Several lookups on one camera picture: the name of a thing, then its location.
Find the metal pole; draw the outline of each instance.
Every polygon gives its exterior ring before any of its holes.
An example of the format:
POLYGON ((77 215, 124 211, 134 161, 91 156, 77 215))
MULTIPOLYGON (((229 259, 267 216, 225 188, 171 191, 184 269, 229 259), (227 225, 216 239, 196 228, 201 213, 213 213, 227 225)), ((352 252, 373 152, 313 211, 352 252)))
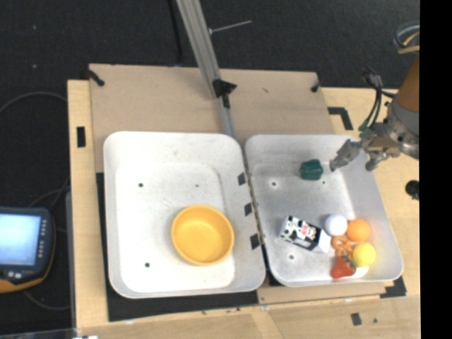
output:
POLYGON ((213 82, 221 80, 220 69, 199 0, 176 0, 190 39, 196 62, 203 74, 210 96, 218 102, 223 133, 236 138, 230 109, 215 94, 213 82))

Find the orange toy pretzel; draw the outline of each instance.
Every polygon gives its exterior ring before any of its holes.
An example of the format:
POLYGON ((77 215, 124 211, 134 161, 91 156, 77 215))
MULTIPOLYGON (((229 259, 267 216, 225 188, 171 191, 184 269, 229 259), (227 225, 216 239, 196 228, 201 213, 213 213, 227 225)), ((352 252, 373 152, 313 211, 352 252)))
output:
POLYGON ((346 236, 334 236, 331 239, 331 246, 336 250, 336 256, 348 256, 352 259, 352 242, 346 236))

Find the screen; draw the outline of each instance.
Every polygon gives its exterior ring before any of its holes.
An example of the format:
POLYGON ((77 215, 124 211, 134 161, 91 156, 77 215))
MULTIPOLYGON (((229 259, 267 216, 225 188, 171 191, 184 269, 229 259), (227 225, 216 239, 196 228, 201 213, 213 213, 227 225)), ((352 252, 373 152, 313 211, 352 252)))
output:
POLYGON ((35 265, 41 217, 0 213, 0 264, 35 265))

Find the wooden table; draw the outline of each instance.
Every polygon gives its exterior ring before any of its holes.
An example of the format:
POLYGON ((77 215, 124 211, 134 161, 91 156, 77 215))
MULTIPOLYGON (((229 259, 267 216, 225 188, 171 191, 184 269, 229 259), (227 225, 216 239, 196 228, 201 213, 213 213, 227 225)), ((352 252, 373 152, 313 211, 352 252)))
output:
MULTIPOLYGON (((380 295, 391 293, 394 282, 343 285, 340 290, 328 285, 271 287, 266 282, 258 289, 259 303, 249 307, 109 321, 95 181, 96 172, 102 171, 103 140, 109 133, 124 129, 220 132, 220 122, 215 104, 205 97, 198 69, 103 64, 90 68, 106 81, 105 86, 89 81, 68 82, 79 335, 420 337, 419 201, 405 193, 405 185, 419 179, 419 163, 405 156, 381 163, 374 174, 403 255, 406 295, 381 298, 380 295), (143 102, 154 106, 143 111, 143 102), (172 114, 176 117, 183 114, 185 119, 172 120, 172 114)), ((231 98, 237 140, 241 144, 256 133, 344 133, 357 137, 356 128, 367 116, 374 99, 374 91, 369 89, 321 88, 312 92, 315 73, 226 69, 222 77, 238 85, 231 98), (345 108, 355 129, 346 130, 339 115, 328 114, 329 107, 342 111, 345 108)))

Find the black backdrop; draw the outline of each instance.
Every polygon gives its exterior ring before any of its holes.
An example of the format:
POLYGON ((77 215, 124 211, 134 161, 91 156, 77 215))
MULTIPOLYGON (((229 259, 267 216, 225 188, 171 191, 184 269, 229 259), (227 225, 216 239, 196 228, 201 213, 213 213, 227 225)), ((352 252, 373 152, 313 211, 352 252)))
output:
MULTIPOLYGON (((323 86, 362 87, 362 64, 397 88, 412 63, 392 43, 400 25, 420 19, 420 0, 201 0, 217 32, 221 68, 315 71, 323 86)), ((182 32, 182 66, 195 66, 182 32)), ((177 45, 167 0, 0 0, 0 109, 24 93, 66 96, 68 79, 89 63, 173 65, 177 45)), ((66 104, 33 95, 0 112, 0 206, 27 206, 69 174, 66 104)), ((41 202, 48 206, 56 196, 41 202)), ((69 303, 64 200, 55 207, 56 260, 30 290, 53 307, 69 303)), ((23 293, 0 296, 0 335, 67 328, 67 310, 48 310, 23 293)))

